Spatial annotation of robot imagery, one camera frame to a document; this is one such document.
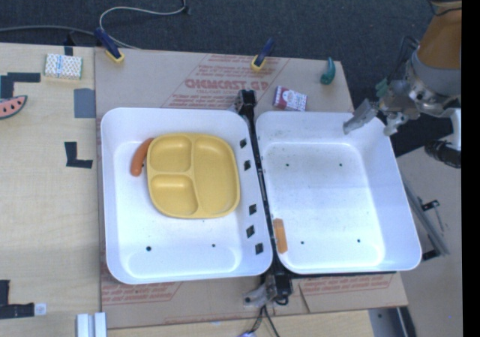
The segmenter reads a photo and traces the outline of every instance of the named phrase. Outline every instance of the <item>wooden table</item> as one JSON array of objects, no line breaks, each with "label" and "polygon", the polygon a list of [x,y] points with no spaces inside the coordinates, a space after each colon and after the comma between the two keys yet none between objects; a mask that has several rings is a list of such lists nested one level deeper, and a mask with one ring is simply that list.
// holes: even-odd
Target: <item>wooden table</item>
[{"label": "wooden table", "polygon": [[[64,47],[0,44],[0,75],[42,73],[48,53]],[[15,83],[28,95],[24,109],[0,120],[0,279],[10,280],[10,303],[44,302],[45,316],[0,320],[0,335],[72,336],[75,317],[101,310],[96,120],[74,116],[74,89],[94,89],[94,50],[80,81],[42,76]],[[77,142],[89,168],[66,167],[65,142]],[[276,317],[282,336],[372,336],[368,311]],[[252,320],[109,330],[110,336],[229,336]],[[272,335],[265,322],[256,332]]]}]

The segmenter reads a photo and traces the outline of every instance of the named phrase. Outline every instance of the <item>hole in tray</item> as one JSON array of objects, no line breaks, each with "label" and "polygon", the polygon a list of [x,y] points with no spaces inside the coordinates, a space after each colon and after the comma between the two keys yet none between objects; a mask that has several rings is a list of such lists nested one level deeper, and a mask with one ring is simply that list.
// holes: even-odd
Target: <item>hole in tray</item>
[{"label": "hole in tray", "polygon": [[255,245],[255,254],[260,254],[263,252],[263,244],[260,243],[260,244],[256,244]]},{"label": "hole in tray", "polygon": [[255,234],[255,227],[252,225],[247,228],[247,238],[252,237]]}]

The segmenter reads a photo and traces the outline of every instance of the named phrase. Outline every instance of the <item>cardboard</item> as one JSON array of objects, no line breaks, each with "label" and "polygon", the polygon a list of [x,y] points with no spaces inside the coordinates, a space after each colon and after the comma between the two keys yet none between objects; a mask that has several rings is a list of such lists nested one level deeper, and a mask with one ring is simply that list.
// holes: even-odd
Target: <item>cardboard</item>
[{"label": "cardboard", "polygon": [[[256,91],[256,117],[272,106],[275,89],[283,86],[307,95],[306,111],[353,111],[340,62],[330,85],[320,83],[327,61],[267,58],[260,72],[250,69],[252,57],[204,53],[124,50],[117,64],[102,49],[95,51],[97,129],[103,115],[116,107],[228,109],[241,89]],[[97,133],[100,229],[103,230],[100,135]],[[243,306],[243,295],[260,278],[126,285],[101,261],[101,302],[110,329],[172,323],[253,318],[257,308]],[[273,315],[346,311],[407,304],[400,273],[348,275],[293,280],[288,305],[275,305]]]}]

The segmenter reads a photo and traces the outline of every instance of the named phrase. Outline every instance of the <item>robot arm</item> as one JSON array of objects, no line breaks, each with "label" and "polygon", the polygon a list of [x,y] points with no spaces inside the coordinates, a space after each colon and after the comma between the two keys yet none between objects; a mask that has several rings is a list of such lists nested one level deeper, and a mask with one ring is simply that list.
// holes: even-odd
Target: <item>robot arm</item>
[{"label": "robot arm", "polygon": [[[413,42],[414,51],[406,61],[403,79],[385,78],[380,82],[376,86],[378,101],[364,100],[353,117],[343,124],[343,132],[348,135],[372,120],[378,112],[386,116],[384,133],[388,136],[396,133],[400,125],[418,119],[421,113],[451,118],[456,131],[454,138],[458,140],[430,144],[426,150],[436,159],[460,167],[461,115],[460,109],[452,104],[461,98],[462,0],[428,1],[436,8],[435,15],[422,40]],[[448,160],[440,157],[441,153],[448,153]]]}]

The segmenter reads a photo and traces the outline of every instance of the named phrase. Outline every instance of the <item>small box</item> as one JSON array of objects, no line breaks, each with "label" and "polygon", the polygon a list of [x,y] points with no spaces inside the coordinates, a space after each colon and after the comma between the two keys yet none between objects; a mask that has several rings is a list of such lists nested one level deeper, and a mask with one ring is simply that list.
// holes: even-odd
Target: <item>small box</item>
[{"label": "small box", "polygon": [[277,86],[273,106],[283,110],[304,112],[307,106],[307,96],[283,86]]},{"label": "small box", "polygon": [[49,54],[46,56],[45,76],[79,80],[82,76],[82,57]]}]

